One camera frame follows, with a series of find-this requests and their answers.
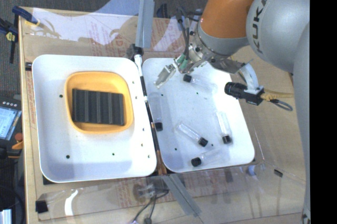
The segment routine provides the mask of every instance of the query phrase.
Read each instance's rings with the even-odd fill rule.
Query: transparent tube
[[[191,75],[185,74],[183,77],[183,81],[187,83],[192,83],[198,86],[201,86],[211,92],[215,92],[217,90],[216,84],[212,83],[205,77],[194,75],[193,77]]]
[[[213,149],[210,151],[207,151],[205,153],[200,154],[200,156],[194,158],[191,160],[191,164],[194,167],[197,167],[199,165],[207,165],[209,163],[213,163],[215,161],[221,160],[221,150],[220,149]]]
[[[228,144],[232,142],[232,130],[230,124],[228,122],[227,116],[225,112],[217,112],[217,119],[219,121],[220,129],[221,129],[221,139],[223,143]]]
[[[208,143],[208,140],[201,137],[195,130],[191,129],[190,127],[188,127],[182,122],[179,123],[175,127],[175,131],[179,134],[189,137],[190,139],[192,139],[194,142],[198,143],[202,147],[205,147]]]
[[[150,104],[151,115],[156,131],[163,130],[161,98],[162,96],[155,92],[148,95],[148,103]]]

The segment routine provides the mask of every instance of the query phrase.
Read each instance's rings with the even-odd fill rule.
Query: black cap
[[[183,80],[184,82],[190,83],[192,80],[192,76],[185,74]]]
[[[154,123],[154,125],[156,127],[156,131],[162,131],[163,130],[163,123],[162,122]]]
[[[224,144],[231,143],[232,142],[232,138],[231,138],[231,136],[229,136],[228,134],[226,134],[225,136],[222,136],[222,141],[223,141]]]
[[[208,143],[208,140],[206,140],[205,138],[201,137],[199,140],[198,140],[198,144],[200,144],[201,146],[205,147],[206,144]]]
[[[201,164],[201,159],[200,158],[194,158],[191,160],[191,164],[193,167],[199,166]]]

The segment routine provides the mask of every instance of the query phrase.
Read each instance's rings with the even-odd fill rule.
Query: clear vial
[[[225,112],[217,112],[217,119],[219,121],[220,129],[221,129],[221,139],[223,143],[228,144],[232,142],[232,130],[230,124],[228,122],[227,116]]]
[[[183,77],[183,81],[187,83],[196,84],[211,92],[215,92],[217,90],[217,86],[215,83],[212,83],[210,80],[200,75],[194,75],[192,77],[191,75],[185,74]]]
[[[202,147],[205,147],[208,143],[208,140],[201,137],[195,130],[191,129],[190,127],[188,127],[187,125],[185,125],[182,122],[179,123],[175,127],[175,131],[179,134],[182,134],[182,135],[185,135],[185,136],[189,137],[190,139],[192,139],[194,142],[201,145]]]
[[[163,130],[161,98],[162,96],[155,92],[148,95],[148,103],[150,104],[152,119],[157,131]]]
[[[200,154],[200,156],[194,158],[191,160],[191,164],[194,167],[197,167],[199,165],[207,165],[216,161],[221,160],[221,150],[220,149],[213,149],[210,151],[207,151],[205,153]]]

